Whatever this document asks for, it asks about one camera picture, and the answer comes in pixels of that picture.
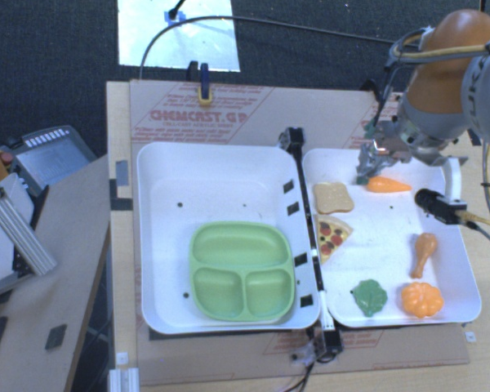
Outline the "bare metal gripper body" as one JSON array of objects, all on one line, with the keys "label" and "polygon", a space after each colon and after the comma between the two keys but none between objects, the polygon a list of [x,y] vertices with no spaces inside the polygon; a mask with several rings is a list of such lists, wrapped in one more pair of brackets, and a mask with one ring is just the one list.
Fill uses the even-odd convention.
[{"label": "bare metal gripper body", "polygon": [[428,136],[409,120],[380,121],[373,134],[373,153],[384,158],[388,166],[409,163],[412,158],[428,165],[441,166],[446,158],[441,150],[446,140]]}]

